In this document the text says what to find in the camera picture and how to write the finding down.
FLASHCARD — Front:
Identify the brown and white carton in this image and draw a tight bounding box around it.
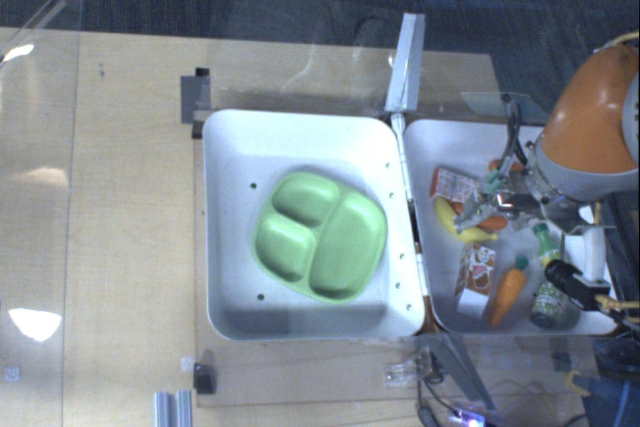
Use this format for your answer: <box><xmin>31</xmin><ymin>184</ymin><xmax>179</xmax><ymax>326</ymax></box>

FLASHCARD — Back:
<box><xmin>453</xmin><ymin>242</ymin><xmax>498</xmax><ymax>320</ymax></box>

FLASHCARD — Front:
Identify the yellow banana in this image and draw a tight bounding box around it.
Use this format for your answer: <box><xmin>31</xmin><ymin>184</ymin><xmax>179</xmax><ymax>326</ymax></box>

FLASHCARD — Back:
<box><xmin>432</xmin><ymin>196</ymin><xmax>500</xmax><ymax>245</ymax></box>

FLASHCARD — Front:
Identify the green divided plate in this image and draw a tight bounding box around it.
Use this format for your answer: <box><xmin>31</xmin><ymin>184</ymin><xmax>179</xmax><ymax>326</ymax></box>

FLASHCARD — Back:
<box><xmin>252</xmin><ymin>170</ymin><xmax>390</xmax><ymax>307</ymax></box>

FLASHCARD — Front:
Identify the red and white packet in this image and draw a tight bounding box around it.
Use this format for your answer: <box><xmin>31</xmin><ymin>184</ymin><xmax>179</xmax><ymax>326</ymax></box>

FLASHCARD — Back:
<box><xmin>431</xmin><ymin>167</ymin><xmax>482</xmax><ymax>207</ymax></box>

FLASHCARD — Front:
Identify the green can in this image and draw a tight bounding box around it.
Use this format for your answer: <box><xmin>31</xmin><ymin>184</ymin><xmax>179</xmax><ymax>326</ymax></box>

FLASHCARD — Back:
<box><xmin>529</xmin><ymin>279</ymin><xmax>581</xmax><ymax>331</ymax></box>

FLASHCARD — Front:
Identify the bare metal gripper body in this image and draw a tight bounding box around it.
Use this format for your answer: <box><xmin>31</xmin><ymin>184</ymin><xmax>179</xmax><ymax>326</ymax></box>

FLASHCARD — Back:
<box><xmin>492</xmin><ymin>174</ymin><xmax>569</xmax><ymax>232</ymax></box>

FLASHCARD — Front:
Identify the green and yellow bottle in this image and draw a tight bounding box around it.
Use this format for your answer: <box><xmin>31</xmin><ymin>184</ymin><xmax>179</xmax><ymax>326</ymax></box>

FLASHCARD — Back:
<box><xmin>530</xmin><ymin>222</ymin><xmax>562</xmax><ymax>270</ymax></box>

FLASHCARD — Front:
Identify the orange sausage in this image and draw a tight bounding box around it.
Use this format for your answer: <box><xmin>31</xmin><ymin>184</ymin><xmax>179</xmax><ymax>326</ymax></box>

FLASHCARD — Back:
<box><xmin>451</xmin><ymin>200</ymin><xmax>509</xmax><ymax>233</ymax></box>
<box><xmin>488</xmin><ymin>157</ymin><xmax>526</xmax><ymax>175</ymax></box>

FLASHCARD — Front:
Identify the black cylinder on white bracket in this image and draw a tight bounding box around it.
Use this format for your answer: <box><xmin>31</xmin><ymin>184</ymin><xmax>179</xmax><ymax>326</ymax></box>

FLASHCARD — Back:
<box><xmin>543</xmin><ymin>208</ymin><xmax>613</xmax><ymax>312</ymax></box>

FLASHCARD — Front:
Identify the orange carrot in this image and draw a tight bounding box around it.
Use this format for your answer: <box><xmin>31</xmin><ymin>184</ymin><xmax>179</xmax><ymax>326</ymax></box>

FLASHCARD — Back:
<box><xmin>488</xmin><ymin>255</ymin><xmax>531</xmax><ymax>329</ymax></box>

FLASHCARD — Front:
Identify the white plastic tray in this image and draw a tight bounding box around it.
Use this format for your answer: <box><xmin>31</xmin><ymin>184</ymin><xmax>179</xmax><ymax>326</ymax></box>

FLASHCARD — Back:
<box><xmin>201</xmin><ymin>108</ymin><xmax>427</xmax><ymax>343</ymax></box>
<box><xmin>402</xmin><ymin>118</ymin><xmax>622</xmax><ymax>336</ymax></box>

